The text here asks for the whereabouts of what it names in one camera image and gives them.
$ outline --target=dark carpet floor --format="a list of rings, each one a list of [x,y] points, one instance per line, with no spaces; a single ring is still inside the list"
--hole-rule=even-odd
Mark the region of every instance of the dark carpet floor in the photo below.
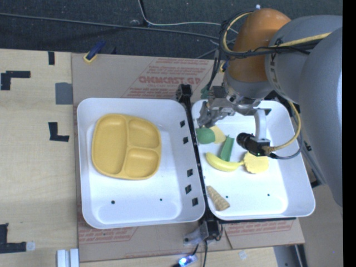
[[[213,38],[218,37],[220,27],[211,23],[221,23],[256,4],[277,9],[291,19],[343,14],[343,0],[142,0],[151,23],[147,25],[138,0],[2,0],[0,48],[87,52],[96,42],[104,40],[102,53],[212,58],[213,54],[208,53],[216,47]],[[209,23],[162,26],[180,22]]]

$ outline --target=tray hole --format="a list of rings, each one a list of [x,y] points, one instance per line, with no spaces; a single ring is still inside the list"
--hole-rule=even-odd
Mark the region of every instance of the tray hole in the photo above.
[[[191,203],[192,203],[193,206],[196,206],[198,204],[198,198],[193,198],[191,200]]]
[[[185,194],[188,194],[191,191],[191,185],[185,187]]]
[[[191,175],[193,175],[193,169],[187,170],[187,176],[190,177]]]

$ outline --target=toy banana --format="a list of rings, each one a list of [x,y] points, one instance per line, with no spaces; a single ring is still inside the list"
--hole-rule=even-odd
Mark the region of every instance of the toy banana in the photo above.
[[[207,152],[206,155],[207,162],[220,171],[231,172],[236,170],[240,165],[244,164],[243,161],[241,162],[230,162],[222,160],[221,158],[217,157],[216,155],[212,154],[211,152]]]

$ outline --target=black cable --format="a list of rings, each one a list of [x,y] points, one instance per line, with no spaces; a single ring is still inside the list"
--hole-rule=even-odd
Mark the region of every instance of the black cable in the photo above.
[[[202,263],[202,267],[205,267],[206,256],[207,256],[207,240],[205,240],[205,254],[204,254],[204,261]]]
[[[86,21],[78,21],[78,20],[70,20],[70,19],[58,19],[58,18],[49,18],[49,17],[37,17],[37,16],[28,16],[28,15],[9,14],[9,13],[0,13],[0,16],[12,17],[12,18],[23,18],[23,19],[38,19],[38,20],[53,21],[53,22],[86,24],[86,25],[90,25],[90,26],[112,27],[112,28],[122,28],[122,29],[135,29],[135,30],[139,30],[139,31],[154,31],[154,32],[177,33],[177,34],[186,34],[186,35],[190,35],[190,36],[196,36],[196,37],[219,40],[218,37],[208,36],[206,34],[185,32],[185,31],[176,31],[176,30],[171,30],[171,29],[123,26],[123,25],[120,25],[120,24],[106,24],[106,23],[86,22]]]
[[[296,117],[295,117],[295,114],[293,112],[293,110],[291,110],[291,114],[293,115],[293,119],[294,121],[296,121]],[[274,153],[271,153],[269,155],[269,157],[271,157],[272,159],[281,159],[281,160],[287,160],[287,159],[292,159],[293,157],[296,157],[298,154],[301,153],[302,149],[303,149],[303,136],[302,134],[300,133],[299,136],[298,136],[298,145],[299,145],[299,148],[298,150],[292,154],[292,155],[289,155],[289,156],[279,156],[279,155],[276,155]]]
[[[219,235],[215,238],[215,240],[216,241],[220,241],[221,240],[221,238],[222,238],[222,234],[223,234],[223,231],[224,231],[224,227],[223,227],[223,225],[220,225],[221,226],[221,228],[220,228],[220,233],[219,233]]]
[[[197,244],[197,245],[196,245],[196,247],[195,247],[195,249],[194,249],[193,253],[191,254],[191,256],[193,256],[193,255],[195,255],[195,254],[196,254],[196,251],[198,250],[198,247],[199,247],[199,244]]]
[[[220,62],[221,62],[221,51],[219,51],[217,57],[214,58],[214,65],[212,66],[211,77],[209,82],[206,85],[206,89],[209,90],[212,82],[214,81],[215,76],[220,70]]]
[[[322,39],[316,39],[309,42],[304,42],[301,44],[296,44],[295,46],[275,46],[275,47],[259,47],[254,50],[249,50],[246,52],[234,52],[229,49],[226,49],[224,46],[224,39],[226,32],[228,31],[229,27],[238,19],[240,16],[243,17],[245,14],[251,14],[256,10],[256,8],[246,9],[238,12],[235,16],[231,17],[230,19],[224,21],[221,24],[221,31],[220,31],[220,38],[219,38],[219,47],[220,50],[225,53],[227,56],[234,57],[234,58],[247,58],[252,56],[261,56],[261,55],[269,55],[273,53],[282,53],[282,52],[301,52],[303,54],[308,55],[310,52],[308,50],[312,50],[315,45],[318,44],[319,41]]]

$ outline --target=wooden table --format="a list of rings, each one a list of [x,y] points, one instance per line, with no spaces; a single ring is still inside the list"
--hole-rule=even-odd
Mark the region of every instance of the wooden table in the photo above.
[[[35,250],[0,254],[0,266],[56,266],[56,251],[78,248],[73,106],[57,105],[55,86],[72,82],[71,54],[0,50],[0,72],[30,71],[0,91],[0,224],[7,242],[34,242]],[[51,141],[49,122],[69,141]],[[215,251],[206,266],[276,267],[270,248]],[[200,266],[200,261],[192,267]],[[172,266],[181,255],[82,263],[80,266]]]

